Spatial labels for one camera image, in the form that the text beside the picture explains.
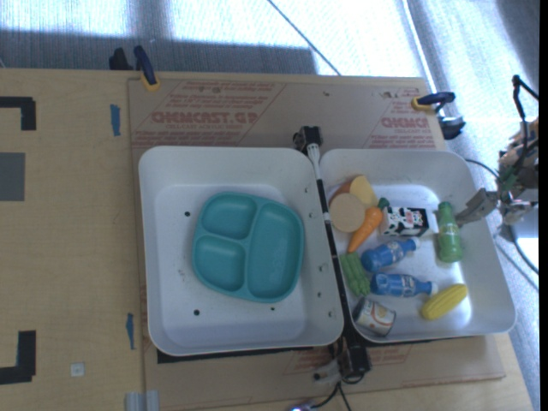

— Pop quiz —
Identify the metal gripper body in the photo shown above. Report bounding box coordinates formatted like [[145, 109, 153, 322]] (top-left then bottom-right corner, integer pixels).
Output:
[[496, 186, 539, 227]]

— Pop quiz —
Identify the green bottle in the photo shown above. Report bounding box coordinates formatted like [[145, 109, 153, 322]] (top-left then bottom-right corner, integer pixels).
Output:
[[435, 200, 465, 265]]

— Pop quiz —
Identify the white plastic tray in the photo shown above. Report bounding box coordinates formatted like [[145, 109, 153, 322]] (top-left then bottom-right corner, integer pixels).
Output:
[[137, 145, 346, 358], [319, 147, 518, 345]]

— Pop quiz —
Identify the cow print milk carton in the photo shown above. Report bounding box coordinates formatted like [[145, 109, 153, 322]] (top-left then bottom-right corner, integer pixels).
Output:
[[380, 205, 431, 239]]

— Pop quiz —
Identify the yellow corn cob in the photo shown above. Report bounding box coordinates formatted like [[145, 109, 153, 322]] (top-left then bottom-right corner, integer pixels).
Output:
[[420, 283, 469, 321]]

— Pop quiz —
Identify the blue bottle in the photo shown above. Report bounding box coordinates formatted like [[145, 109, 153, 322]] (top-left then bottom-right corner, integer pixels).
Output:
[[360, 236, 422, 274], [369, 271, 439, 300]]

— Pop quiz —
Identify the orange carrot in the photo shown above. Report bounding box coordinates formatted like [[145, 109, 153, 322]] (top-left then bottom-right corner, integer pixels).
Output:
[[346, 197, 391, 254]]

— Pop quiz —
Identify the orange and yellow wedge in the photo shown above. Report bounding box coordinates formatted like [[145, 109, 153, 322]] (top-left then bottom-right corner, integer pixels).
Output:
[[329, 174, 379, 208]]

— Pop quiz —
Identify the tan round biscuit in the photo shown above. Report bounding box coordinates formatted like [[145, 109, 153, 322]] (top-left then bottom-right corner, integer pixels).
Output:
[[328, 192, 367, 234]]

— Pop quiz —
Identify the green asparagus bundle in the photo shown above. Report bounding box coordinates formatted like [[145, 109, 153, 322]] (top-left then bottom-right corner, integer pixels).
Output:
[[338, 252, 372, 298]]

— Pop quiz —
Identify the white and orange can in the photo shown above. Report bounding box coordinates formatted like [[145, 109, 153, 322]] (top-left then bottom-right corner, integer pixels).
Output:
[[351, 295, 397, 338]]

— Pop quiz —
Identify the thin black and white rod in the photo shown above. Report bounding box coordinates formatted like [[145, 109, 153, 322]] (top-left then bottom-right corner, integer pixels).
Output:
[[306, 142, 357, 347]]

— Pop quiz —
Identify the teal divided plate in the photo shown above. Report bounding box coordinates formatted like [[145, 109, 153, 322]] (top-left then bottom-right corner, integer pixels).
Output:
[[191, 191, 307, 305]]

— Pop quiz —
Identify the brown cardboard board red print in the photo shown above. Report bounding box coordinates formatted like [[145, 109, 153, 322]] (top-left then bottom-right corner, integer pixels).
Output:
[[127, 71, 508, 402]]

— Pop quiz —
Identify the black block with thin wires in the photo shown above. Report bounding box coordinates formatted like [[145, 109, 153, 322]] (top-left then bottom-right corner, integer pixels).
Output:
[[292, 124, 323, 152], [339, 343, 373, 379]]

